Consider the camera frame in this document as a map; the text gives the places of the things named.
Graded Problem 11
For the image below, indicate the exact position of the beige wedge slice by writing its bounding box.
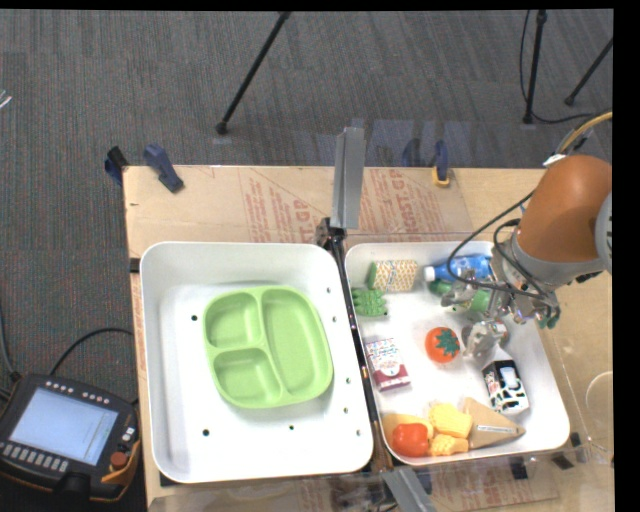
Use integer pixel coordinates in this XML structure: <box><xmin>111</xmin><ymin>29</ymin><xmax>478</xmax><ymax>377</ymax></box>
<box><xmin>461</xmin><ymin>396</ymin><xmax>527</xmax><ymax>451</ymax></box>

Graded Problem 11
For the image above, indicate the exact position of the green bottle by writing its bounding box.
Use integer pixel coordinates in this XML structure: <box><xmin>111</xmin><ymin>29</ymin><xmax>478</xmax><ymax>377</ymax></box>
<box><xmin>427</xmin><ymin>279</ymin><xmax>495</xmax><ymax>315</ymax></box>

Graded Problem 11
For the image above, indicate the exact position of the white plastic tray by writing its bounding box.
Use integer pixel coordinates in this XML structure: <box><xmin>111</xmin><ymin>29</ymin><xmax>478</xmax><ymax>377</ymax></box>
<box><xmin>343</xmin><ymin>240</ymin><xmax>572</xmax><ymax>468</ymax></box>
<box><xmin>139</xmin><ymin>241</ymin><xmax>375</xmax><ymax>485</ymax></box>

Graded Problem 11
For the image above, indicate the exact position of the black block with wires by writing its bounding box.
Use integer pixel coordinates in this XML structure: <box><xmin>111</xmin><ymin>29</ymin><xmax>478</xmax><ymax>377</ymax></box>
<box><xmin>314</xmin><ymin>216</ymin><xmax>347</xmax><ymax>250</ymax></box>

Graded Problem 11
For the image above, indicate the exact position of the large yellow toy waffle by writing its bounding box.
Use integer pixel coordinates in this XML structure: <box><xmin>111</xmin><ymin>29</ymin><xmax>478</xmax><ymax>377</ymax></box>
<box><xmin>427</xmin><ymin>402</ymin><xmax>474</xmax><ymax>440</ymax></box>

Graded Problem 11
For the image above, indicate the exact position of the orange toy tomato green leaf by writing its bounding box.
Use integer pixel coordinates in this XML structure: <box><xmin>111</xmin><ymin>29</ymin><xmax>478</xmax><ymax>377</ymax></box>
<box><xmin>424</xmin><ymin>326</ymin><xmax>462</xmax><ymax>365</ymax></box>

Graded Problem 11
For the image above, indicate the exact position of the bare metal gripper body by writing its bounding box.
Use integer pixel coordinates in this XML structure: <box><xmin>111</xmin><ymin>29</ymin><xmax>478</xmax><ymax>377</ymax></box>
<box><xmin>480</xmin><ymin>271</ymin><xmax>561</xmax><ymax>327</ymax></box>

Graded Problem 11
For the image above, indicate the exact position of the thin black rod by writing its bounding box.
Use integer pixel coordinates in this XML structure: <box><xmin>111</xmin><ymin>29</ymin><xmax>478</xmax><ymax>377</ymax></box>
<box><xmin>327</xmin><ymin>234</ymin><xmax>394</xmax><ymax>472</ymax></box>

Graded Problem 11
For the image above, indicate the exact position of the brown cardboard board red print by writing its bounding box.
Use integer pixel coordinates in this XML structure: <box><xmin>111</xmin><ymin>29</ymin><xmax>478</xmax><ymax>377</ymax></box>
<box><xmin>122</xmin><ymin>164</ymin><xmax>614</xmax><ymax>512</ymax></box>

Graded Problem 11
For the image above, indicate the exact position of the green divided plate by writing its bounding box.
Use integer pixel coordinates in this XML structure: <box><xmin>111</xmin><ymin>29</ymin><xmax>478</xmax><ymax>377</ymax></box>
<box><xmin>201</xmin><ymin>284</ymin><xmax>335</xmax><ymax>411</ymax></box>

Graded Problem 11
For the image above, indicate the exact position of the blue bottle white cap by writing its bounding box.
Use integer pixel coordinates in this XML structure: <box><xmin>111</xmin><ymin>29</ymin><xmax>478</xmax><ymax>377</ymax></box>
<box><xmin>423</xmin><ymin>253</ymin><xmax>494</xmax><ymax>283</ymax></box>

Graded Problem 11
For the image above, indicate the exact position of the green toy vegetable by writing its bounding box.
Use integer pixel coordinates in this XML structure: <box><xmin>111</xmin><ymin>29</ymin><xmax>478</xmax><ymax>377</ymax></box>
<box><xmin>350</xmin><ymin>287</ymin><xmax>390</xmax><ymax>318</ymax></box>

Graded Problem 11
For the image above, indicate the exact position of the small yellow toy waffle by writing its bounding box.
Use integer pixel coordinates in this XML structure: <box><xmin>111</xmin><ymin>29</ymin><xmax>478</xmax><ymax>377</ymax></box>
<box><xmin>427</xmin><ymin>433</ymin><xmax>471</xmax><ymax>458</ymax></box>

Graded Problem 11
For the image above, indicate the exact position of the black and white milk carton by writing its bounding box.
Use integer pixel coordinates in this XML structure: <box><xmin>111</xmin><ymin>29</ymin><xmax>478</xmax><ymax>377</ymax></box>
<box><xmin>481</xmin><ymin>359</ymin><xmax>531</xmax><ymax>416</ymax></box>

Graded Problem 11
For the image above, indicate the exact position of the red toy pepper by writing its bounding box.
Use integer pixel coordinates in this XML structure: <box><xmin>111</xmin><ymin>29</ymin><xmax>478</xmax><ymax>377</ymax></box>
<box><xmin>390</xmin><ymin>422</ymin><xmax>431</xmax><ymax>459</ymax></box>

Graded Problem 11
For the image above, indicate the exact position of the pink and maroon carton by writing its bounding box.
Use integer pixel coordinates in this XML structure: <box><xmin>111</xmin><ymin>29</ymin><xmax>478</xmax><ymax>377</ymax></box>
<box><xmin>364</xmin><ymin>337</ymin><xmax>413</xmax><ymax>393</ymax></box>

